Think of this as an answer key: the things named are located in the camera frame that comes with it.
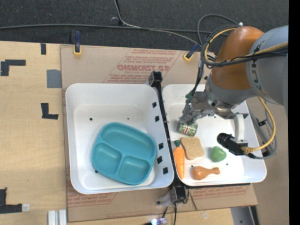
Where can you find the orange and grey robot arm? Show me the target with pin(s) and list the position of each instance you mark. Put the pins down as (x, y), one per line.
(236, 64)

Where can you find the green and red can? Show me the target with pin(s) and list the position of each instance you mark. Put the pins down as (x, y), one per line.
(188, 130)

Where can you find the brown cardboard board red print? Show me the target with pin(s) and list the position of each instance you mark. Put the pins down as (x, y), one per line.
(131, 62)

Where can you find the white plastic tray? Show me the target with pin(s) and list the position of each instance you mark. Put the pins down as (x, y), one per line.
(112, 102)
(236, 172)

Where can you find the black cylinder on white bracket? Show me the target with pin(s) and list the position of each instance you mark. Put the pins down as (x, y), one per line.
(230, 143)

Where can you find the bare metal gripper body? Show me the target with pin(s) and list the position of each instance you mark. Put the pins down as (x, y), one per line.
(206, 105)

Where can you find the brown bread slice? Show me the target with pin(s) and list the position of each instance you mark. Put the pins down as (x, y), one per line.
(192, 147)

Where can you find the blue divided plate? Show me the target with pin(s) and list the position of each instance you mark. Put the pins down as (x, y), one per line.
(124, 152)

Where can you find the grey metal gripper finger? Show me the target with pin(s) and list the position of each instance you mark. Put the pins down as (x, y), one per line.
(184, 117)
(194, 118)

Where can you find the green pepper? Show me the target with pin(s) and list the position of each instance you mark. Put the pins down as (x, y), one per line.
(218, 154)

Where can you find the orange chicken drumstick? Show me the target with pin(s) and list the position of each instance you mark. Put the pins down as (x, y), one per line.
(202, 172)

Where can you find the thin black rod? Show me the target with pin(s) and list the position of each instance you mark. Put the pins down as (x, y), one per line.
(167, 130)

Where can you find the orange carrot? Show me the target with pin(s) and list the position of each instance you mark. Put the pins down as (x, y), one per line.
(179, 159)

